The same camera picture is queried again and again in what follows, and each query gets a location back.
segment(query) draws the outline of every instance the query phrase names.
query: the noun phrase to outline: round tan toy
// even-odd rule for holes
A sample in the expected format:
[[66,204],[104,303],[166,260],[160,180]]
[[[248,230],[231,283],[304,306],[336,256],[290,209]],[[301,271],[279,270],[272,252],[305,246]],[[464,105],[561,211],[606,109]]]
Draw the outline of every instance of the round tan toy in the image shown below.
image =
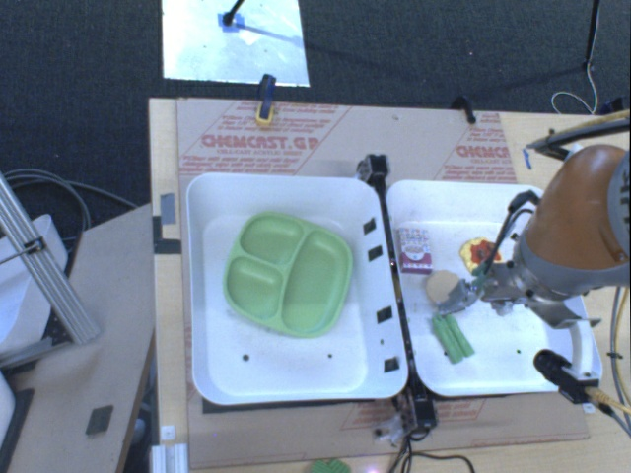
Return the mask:
[[439,304],[447,300],[450,291],[457,285],[460,278],[454,272],[449,270],[440,270],[434,272],[428,279],[425,291],[429,299],[435,304]]

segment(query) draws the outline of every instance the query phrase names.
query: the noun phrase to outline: black clamp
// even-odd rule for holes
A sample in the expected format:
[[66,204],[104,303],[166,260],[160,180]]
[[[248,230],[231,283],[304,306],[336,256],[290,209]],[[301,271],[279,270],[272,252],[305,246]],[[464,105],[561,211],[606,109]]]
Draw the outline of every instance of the black clamp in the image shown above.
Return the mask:
[[181,254],[181,241],[164,238],[162,235],[161,216],[153,217],[154,254]]
[[8,263],[12,259],[23,256],[25,254],[35,254],[36,252],[42,252],[45,248],[46,248],[46,242],[44,241],[42,236],[38,236],[37,238],[25,243],[24,250],[21,250],[20,252],[16,252],[15,254],[10,255],[9,257],[5,257],[4,259],[0,260],[0,264]]
[[598,381],[576,380],[564,369],[572,366],[567,359],[550,350],[542,350],[534,357],[534,367],[554,385],[559,387],[559,392],[575,405],[588,403],[586,387],[598,387]]
[[452,103],[452,109],[464,110],[467,122],[469,124],[475,124],[475,115],[473,115],[473,104],[471,103],[469,97],[466,97],[465,95],[460,95]]
[[274,117],[274,90],[276,88],[276,78],[273,75],[265,74],[258,85],[257,98],[260,100],[256,109],[256,124],[269,126]]
[[357,165],[357,178],[375,186],[375,180],[385,181],[390,169],[386,155],[368,155]]

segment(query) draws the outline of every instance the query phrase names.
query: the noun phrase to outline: metal plate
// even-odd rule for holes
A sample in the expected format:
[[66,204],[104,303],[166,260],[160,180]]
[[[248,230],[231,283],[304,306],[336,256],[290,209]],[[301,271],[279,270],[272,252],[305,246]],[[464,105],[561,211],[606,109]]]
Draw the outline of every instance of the metal plate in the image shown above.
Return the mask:
[[221,17],[237,0],[162,0],[167,79],[309,86],[298,0],[245,0],[235,23]]

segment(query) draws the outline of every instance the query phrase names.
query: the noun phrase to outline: white cable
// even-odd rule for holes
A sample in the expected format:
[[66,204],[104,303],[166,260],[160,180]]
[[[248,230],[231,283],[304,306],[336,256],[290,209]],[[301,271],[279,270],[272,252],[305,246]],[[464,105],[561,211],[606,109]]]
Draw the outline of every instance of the white cable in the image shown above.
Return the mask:
[[[613,297],[613,308],[611,310],[611,325],[610,325],[610,330],[609,330],[609,353],[611,356],[611,372],[612,372],[612,376],[613,376],[613,385],[615,386],[615,390],[616,393],[618,395],[618,399],[620,400],[621,404],[625,404],[624,401],[624,394],[622,392],[622,387],[620,384],[620,379],[618,378],[618,370],[617,370],[617,353],[615,352],[615,330],[616,330],[616,325],[617,325],[617,321],[619,319],[618,317],[618,311],[620,309],[620,307],[622,306],[622,289],[620,287],[617,287],[615,290],[615,296]],[[627,427],[631,430],[631,417],[629,417],[627,414],[624,415],[624,419],[626,420],[627,423]]]
[[80,189],[85,189],[86,191],[92,191],[93,193],[100,194],[101,196],[105,198],[109,198],[112,201],[118,202],[121,205],[124,205],[125,207],[128,207],[130,209],[138,208],[138,205],[136,203],[133,203],[123,198],[122,196],[118,196],[117,194],[110,193],[109,191],[105,191],[104,189],[101,189],[100,187],[94,187],[93,185],[84,184],[83,182],[76,182],[74,180],[67,180],[66,182],[68,182],[73,187],[78,187]]
[[60,176],[41,169],[14,169],[5,173],[5,177],[7,181],[14,187],[19,187],[20,185],[36,184],[39,182],[51,183],[62,187],[63,189],[68,191],[79,203],[82,217],[82,231],[88,230],[92,227],[91,214],[88,205],[83,200],[81,195],[79,195],[79,193],[75,190],[75,188]]
[[594,107],[590,107],[587,104],[586,101],[584,101],[581,97],[579,97],[578,95],[575,95],[574,93],[569,93],[567,91],[558,91],[554,95],[552,95],[552,98],[550,99],[550,103],[552,103],[552,108],[554,108],[554,111],[557,114],[563,113],[563,112],[561,112],[561,110],[558,109],[558,107],[556,106],[556,103],[555,103],[556,98],[561,96],[561,95],[564,95],[566,97],[572,97],[574,100],[579,101],[580,103],[582,103],[583,107],[591,115],[596,114],[596,110],[598,109],[598,91],[596,90],[596,84],[594,83],[594,79],[592,78],[592,62],[589,62],[587,64],[586,71],[587,71],[587,74],[588,74],[588,80],[590,81],[590,86],[592,86],[592,91],[594,93]]
[[592,50],[590,51],[590,57],[586,61],[586,67],[585,67],[588,74],[588,80],[590,81],[590,86],[592,86],[592,92],[594,93],[594,107],[590,107],[586,101],[584,101],[581,97],[579,97],[578,95],[575,95],[574,93],[569,93],[567,91],[559,91],[559,92],[556,92],[554,95],[552,95],[552,98],[550,99],[550,103],[552,103],[552,108],[554,108],[554,111],[557,114],[560,114],[562,112],[556,106],[555,100],[557,97],[561,95],[566,96],[566,97],[571,97],[574,100],[579,101],[580,103],[583,104],[583,107],[587,110],[587,112],[589,112],[591,115],[596,114],[596,110],[598,109],[598,91],[596,89],[596,84],[594,82],[594,79],[592,78],[592,58],[594,55],[594,49],[596,47],[596,37],[598,36],[598,24],[600,23],[600,19],[598,17],[599,16],[596,16],[596,26],[594,27],[594,41],[592,42]]

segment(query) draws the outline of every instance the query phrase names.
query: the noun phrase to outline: metal frame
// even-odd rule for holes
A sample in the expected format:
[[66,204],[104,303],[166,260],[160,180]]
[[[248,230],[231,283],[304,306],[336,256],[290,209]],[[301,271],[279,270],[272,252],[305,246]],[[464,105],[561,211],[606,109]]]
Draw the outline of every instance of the metal frame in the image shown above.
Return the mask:
[[[31,219],[1,172],[0,232],[7,237],[16,251],[9,260],[15,257],[22,259],[72,342],[83,345],[96,338],[101,330],[84,309],[81,300],[55,263],[50,250],[35,230]],[[41,340],[19,352],[2,356],[0,368],[32,361],[52,350],[52,342]]]

